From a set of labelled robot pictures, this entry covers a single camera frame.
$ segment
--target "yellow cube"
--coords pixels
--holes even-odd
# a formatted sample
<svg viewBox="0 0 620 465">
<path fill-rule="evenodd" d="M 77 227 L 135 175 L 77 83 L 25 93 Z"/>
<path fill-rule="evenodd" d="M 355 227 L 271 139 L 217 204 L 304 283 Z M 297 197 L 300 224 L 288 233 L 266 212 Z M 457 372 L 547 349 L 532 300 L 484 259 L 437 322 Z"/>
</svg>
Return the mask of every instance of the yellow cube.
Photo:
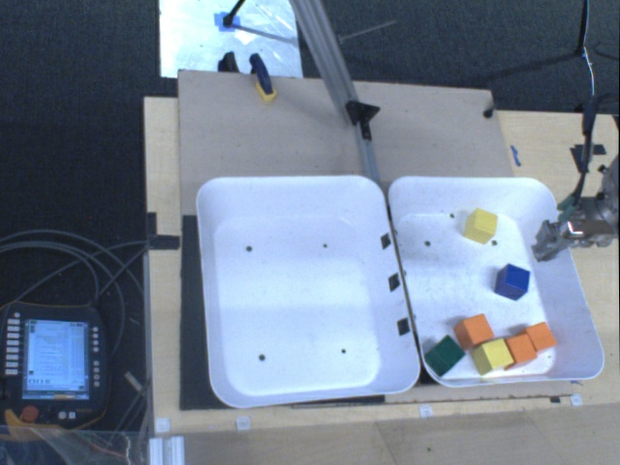
<svg viewBox="0 0 620 465">
<path fill-rule="evenodd" d="M 474 210 L 465 223 L 465 237 L 484 244 L 495 235 L 497 215 L 481 208 Z"/>
<path fill-rule="evenodd" d="M 472 358 L 482 376 L 495 368 L 514 363 L 511 351 L 502 338 L 481 344 L 472 351 Z"/>
</svg>

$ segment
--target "green cube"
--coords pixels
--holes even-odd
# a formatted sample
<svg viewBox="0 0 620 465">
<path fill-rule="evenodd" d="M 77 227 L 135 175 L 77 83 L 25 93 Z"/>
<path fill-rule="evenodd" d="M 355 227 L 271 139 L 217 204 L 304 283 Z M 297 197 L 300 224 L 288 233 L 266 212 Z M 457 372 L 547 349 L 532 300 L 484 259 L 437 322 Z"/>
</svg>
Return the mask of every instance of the green cube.
<svg viewBox="0 0 620 465">
<path fill-rule="evenodd" d="M 465 357 L 465 352 L 448 335 L 424 355 L 426 364 L 440 377 L 452 369 L 463 357 Z"/>
</svg>

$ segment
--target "wooden table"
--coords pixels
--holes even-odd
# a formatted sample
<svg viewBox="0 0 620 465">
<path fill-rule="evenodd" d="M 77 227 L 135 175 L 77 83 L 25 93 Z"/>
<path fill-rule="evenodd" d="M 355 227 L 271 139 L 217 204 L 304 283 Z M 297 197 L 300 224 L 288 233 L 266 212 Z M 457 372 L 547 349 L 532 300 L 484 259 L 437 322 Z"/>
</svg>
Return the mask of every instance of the wooden table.
<svg viewBox="0 0 620 465">
<path fill-rule="evenodd" d="M 424 94 L 428 89 L 420 90 Z M 179 163 L 179 105 L 173 98 L 146 98 L 144 127 L 147 206 L 157 213 L 158 233 L 181 235 L 181 181 Z M 563 199 L 577 180 L 569 147 L 582 143 L 580 115 L 499 111 L 506 157 L 516 176 L 535 177 Z M 596 143 L 606 148 L 593 168 L 609 164 L 618 153 L 618 132 L 610 116 L 600 116 Z M 518 150 L 521 166 L 512 161 L 511 146 Z M 396 144 L 392 149 L 398 150 Z M 601 183 L 593 171 L 584 194 L 594 195 Z M 618 243 L 607 248 L 573 251 L 573 257 L 598 333 L 604 345 L 603 373 L 592 381 L 514 384 L 493 387 L 414 387 L 390 395 L 386 404 L 354 407 L 293 408 L 277 406 L 250 410 L 179 410 L 179 332 L 181 252 L 149 253 L 148 354 L 152 370 L 152 413 L 158 434 L 232 431 L 238 417 L 249 417 L 253 429 L 308 425 L 364 424 L 386 420 L 416 419 L 431 408 L 434 416 L 521 412 L 557 406 L 550 397 L 570 405 L 574 394 L 584 405 L 620 402 L 618 360 Z"/>
</svg>

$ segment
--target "toy block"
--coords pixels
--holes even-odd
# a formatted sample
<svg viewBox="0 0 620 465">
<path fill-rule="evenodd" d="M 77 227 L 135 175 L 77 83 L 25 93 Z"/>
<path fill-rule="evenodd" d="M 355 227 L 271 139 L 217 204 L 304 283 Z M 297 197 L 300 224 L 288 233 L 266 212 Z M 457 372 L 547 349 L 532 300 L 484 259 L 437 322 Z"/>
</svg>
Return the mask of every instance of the toy block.
<svg viewBox="0 0 620 465">
<path fill-rule="evenodd" d="M 530 339 L 530 336 L 527 334 L 517 334 L 516 336 L 509 337 L 506 339 L 506 346 L 508 346 L 509 351 L 511 352 L 512 359 L 514 363 L 506 367 L 513 368 L 515 365 L 519 363 L 525 363 L 531 361 L 536 358 L 536 350 L 534 349 L 534 344 Z"/>
<path fill-rule="evenodd" d="M 454 334 L 456 334 L 456 339 L 458 339 L 461 348 L 465 351 L 495 337 L 484 314 L 463 319 L 454 327 Z"/>
<path fill-rule="evenodd" d="M 528 334 L 530 339 L 532 340 L 532 344 L 534 345 L 534 349 L 537 352 L 541 352 L 542 350 L 546 350 L 547 348 L 552 348 L 558 344 L 555 340 L 555 336 L 551 329 L 546 324 L 546 322 L 541 322 L 536 325 L 530 325 L 529 327 L 525 327 L 522 333 Z"/>
<path fill-rule="evenodd" d="M 452 369 L 463 357 L 465 357 L 465 352 L 449 336 L 444 337 L 424 355 L 426 363 L 440 377 Z"/>
<path fill-rule="evenodd" d="M 482 343 L 472 351 L 472 358 L 482 376 L 493 369 L 514 363 L 511 351 L 503 338 Z"/>
<path fill-rule="evenodd" d="M 509 263 L 497 273 L 495 289 L 497 295 L 509 299 L 520 299 L 530 286 L 530 272 Z"/>
<path fill-rule="evenodd" d="M 495 235 L 497 230 L 497 215 L 481 208 L 477 208 L 465 223 L 465 237 L 484 244 Z"/>
</svg>

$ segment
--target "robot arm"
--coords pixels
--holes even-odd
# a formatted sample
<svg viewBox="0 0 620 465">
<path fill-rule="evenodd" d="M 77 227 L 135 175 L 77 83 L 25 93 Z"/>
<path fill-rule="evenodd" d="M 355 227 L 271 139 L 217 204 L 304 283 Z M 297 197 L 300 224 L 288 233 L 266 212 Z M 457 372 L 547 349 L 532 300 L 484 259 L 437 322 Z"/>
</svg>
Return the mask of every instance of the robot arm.
<svg viewBox="0 0 620 465">
<path fill-rule="evenodd" d="M 544 221 L 532 246 L 539 262 L 554 259 L 566 248 L 608 246 L 618 237 L 618 156 L 602 169 L 603 183 L 596 197 L 581 198 L 566 219 Z"/>
</svg>

